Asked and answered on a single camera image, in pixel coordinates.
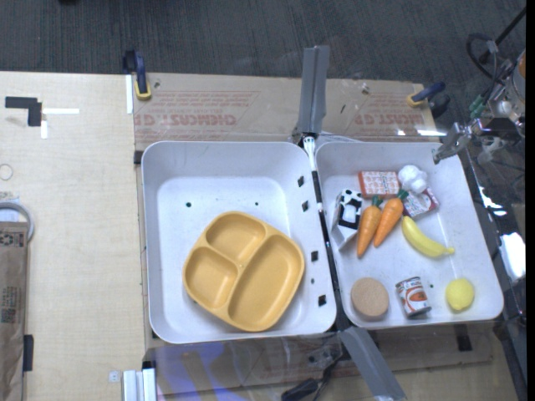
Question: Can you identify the white tape roll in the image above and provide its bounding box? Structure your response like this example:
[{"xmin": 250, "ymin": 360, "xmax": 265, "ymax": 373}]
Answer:
[{"xmin": 0, "ymin": 200, "xmax": 36, "ymax": 242}]

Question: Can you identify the black and white carton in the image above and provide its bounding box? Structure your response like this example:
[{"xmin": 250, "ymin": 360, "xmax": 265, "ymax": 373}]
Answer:
[{"xmin": 330, "ymin": 189, "xmax": 364, "ymax": 251}]

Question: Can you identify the white plastic tray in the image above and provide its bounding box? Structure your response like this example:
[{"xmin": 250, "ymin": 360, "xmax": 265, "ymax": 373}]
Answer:
[
  {"xmin": 313, "ymin": 140, "xmax": 506, "ymax": 332},
  {"xmin": 140, "ymin": 140, "xmax": 338, "ymax": 345}
]

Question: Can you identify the brown paper bag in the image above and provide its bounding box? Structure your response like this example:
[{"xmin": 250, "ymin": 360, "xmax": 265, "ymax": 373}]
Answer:
[{"xmin": 0, "ymin": 221, "xmax": 30, "ymax": 401}]

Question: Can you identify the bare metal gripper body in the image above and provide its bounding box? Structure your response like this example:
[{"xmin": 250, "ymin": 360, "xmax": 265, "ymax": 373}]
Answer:
[{"xmin": 471, "ymin": 84, "xmax": 527, "ymax": 142}]

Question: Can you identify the white lumpy toy food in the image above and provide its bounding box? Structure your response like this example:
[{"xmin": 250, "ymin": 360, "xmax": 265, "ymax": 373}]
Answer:
[{"xmin": 397, "ymin": 164, "xmax": 429, "ymax": 194}]

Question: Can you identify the red and white packet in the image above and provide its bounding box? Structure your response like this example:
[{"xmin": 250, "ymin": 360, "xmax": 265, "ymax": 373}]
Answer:
[{"xmin": 401, "ymin": 187, "xmax": 441, "ymax": 219}]

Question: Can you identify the orange and white packet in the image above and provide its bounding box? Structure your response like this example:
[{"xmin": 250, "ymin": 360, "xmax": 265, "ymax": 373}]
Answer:
[{"xmin": 358, "ymin": 170, "xmax": 401, "ymax": 200}]

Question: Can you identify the yellow banana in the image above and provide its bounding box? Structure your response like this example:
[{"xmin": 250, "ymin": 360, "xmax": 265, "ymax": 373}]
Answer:
[{"xmin": 401, "ymin": 215, "xmax": 456, "ymax": 259}]

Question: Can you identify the red and white can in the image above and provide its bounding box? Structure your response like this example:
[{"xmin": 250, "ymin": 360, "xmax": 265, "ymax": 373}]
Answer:
[{"xmin": 395, "ymin": 277, "xmax": 433, "ymax": 319}]

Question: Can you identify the yellow lemon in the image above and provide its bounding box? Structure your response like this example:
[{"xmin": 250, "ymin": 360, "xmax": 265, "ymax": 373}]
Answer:
[{"xmin": 445, "ymin": 277, "xmax": 476, "ymax": 312}]

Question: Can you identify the tan round biscuit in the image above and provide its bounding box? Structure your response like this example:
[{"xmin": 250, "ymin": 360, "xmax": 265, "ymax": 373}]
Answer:
[{"xmin": 349, "ymin": 277, "xmax": 390, "ymax": 322}]

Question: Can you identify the yellow divided plate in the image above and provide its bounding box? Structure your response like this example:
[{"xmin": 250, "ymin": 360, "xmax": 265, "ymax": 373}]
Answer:
[{"xmin": 181, "ymin": 211, "xmax": 306, "ymax": 332}]

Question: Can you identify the brown cardboard board red print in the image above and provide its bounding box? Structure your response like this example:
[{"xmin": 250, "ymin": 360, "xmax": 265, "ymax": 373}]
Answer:
[{"xmin": 132, "ymin": 72, "xmax": 495, "ymax": 394}]

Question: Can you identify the orange carrot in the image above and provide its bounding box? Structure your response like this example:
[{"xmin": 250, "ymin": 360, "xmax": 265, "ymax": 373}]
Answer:
[
  {"xmin": 356, "ymin": 195, "xmax": 385, "ymax": 260},
  {"xmin": 373, "ymin": 189, "xmax": 410, "ymax": 249}
]

